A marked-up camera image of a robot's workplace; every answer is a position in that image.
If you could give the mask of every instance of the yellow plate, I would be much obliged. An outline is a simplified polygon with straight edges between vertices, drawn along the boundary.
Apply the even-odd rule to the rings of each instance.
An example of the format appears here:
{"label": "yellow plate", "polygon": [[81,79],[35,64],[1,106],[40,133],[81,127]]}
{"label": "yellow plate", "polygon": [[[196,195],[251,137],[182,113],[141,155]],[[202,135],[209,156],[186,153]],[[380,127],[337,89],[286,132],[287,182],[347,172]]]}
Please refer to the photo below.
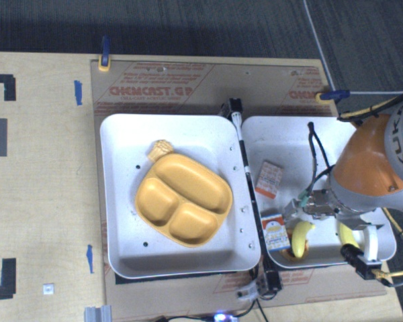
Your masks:
{"label": "yellow plate", "polygon": [[180,154],[155,162],[136,194],[139,216],[177,243],[197,247],[219,230],[232,204],[227,182]]}

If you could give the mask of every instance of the black tape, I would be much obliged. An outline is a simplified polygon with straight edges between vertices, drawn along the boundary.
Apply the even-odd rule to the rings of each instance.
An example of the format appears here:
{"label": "black tape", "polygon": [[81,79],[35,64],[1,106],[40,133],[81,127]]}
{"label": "black tape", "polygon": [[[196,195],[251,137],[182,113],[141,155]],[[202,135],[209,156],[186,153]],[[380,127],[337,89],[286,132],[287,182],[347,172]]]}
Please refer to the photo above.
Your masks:
{"label": "black tape", "polygon": [[16,84],[15,78],[12,74],[0,74],[0,83],[3,83],[5,89],[5,101],[15,101],[16,100]]}
{"label": "black tape", "polygon": [[16,293],[16,259],[1,260],[0,299],[11,299]]}

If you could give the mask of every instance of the blue clip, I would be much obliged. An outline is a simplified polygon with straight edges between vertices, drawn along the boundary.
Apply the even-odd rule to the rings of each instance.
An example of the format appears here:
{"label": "blue clip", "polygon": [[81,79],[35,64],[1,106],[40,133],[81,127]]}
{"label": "blue clip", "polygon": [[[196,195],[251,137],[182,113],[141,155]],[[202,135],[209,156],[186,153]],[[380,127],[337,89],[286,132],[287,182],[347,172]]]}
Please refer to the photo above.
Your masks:
{"label": "blue clip", "polygon": [[110,69],[110,38],[108,36],[103,36],[103,39],[101,40],[99,69],[102,72],[108,72]]}
{"label": "blue clip", "polygon": [[321,100],[337,100],[337,99],[346,99],[349,98],[351,92],[348,90],[338,90],[338,91],[331,91],[327,93],[323,93],[320,96]]}

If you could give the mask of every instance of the yellow banana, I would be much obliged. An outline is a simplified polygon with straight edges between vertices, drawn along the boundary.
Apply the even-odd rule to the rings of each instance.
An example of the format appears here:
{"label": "yellow banana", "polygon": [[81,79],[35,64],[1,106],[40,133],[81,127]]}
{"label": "yellow banana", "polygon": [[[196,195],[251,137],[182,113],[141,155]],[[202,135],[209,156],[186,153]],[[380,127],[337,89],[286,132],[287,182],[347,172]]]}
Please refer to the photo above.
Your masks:
{"label": "yellow banana", "polygon": [[343,223],[339,224],[339,238],[341,239],[342,244],[352,244],[353,246],[360,248],[357,241],[355,241],[352,230]]}
{"label": "yellow banana", "polygon": [[301,258],[303,256],[306,245],[306,234],[311,229],[315,229],[315,225],[307,221],[298,222],[294,228],[291,237],[291,248],[296,258]]}

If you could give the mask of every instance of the banana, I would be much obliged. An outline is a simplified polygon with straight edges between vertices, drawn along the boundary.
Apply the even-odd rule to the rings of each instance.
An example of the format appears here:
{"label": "banana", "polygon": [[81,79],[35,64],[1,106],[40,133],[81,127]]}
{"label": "banana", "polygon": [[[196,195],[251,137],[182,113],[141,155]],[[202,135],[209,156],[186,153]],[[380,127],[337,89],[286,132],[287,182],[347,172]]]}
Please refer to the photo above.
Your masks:
{"label": "banana", "polygon": [[339,238],[341,239],[341,242],[344,245],[351,244],[357,248],[360,248],[357,241],[355,241],[354,235],[352,234],[352,230],[343,223],[339,223]]}
{"label": "banana", "polygon": [[303,256],[306,245],[306,234],[311,229],[315,229],[315,225],[307,221],[298,222],[294,228],[291,237],[291,248],[296,258],[301,258]]}

